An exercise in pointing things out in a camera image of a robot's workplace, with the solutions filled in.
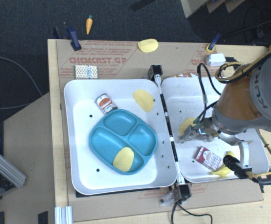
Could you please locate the yellow potato chip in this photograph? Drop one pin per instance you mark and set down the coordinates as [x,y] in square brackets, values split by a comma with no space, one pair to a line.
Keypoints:
[144,100]
[185,124]
[123,160]
[222,171]
[148,45]

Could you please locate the thin black and white rod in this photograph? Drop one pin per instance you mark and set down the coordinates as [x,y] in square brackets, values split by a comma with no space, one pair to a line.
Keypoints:
[170,129]

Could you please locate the red and white can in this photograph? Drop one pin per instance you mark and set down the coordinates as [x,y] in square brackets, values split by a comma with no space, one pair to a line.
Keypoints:
[106,104]

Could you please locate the blue divided plate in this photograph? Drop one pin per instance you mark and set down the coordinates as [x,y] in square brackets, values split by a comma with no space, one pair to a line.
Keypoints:
[119,129]

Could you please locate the red and white carton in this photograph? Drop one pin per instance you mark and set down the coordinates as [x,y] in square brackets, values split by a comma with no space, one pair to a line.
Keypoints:
[207,158]

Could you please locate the brown cardboard board red print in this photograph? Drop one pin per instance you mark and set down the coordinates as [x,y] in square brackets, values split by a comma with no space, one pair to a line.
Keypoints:
[126,62]

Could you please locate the patterned white packet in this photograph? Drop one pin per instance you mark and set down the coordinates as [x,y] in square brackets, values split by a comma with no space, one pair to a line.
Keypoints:
[86,72]

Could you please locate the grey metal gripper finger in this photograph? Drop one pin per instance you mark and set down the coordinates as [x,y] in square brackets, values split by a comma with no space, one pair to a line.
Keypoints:
[191,129]
[186,137]

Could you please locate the white box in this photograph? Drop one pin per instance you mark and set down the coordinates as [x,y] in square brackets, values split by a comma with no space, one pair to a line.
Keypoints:
[215,59]

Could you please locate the orange and white packet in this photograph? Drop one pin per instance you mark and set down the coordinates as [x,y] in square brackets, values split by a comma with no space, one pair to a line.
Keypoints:
[182,75]

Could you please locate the orange carrot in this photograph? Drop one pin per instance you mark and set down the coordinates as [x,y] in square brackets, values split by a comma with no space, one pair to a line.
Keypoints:
[89,25]

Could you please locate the white plastic tray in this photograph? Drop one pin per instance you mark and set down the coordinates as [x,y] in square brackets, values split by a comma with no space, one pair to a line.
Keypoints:
[84,148]
[186,94]

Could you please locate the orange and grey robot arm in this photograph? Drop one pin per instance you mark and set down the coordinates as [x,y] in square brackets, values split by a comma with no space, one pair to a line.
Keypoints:
[247,101]

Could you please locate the black cylinder on white bracket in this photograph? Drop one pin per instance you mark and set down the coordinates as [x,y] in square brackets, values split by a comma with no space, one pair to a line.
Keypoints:
[236,164]

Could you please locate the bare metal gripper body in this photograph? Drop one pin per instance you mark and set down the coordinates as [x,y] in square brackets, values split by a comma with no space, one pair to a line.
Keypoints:
[210,132]

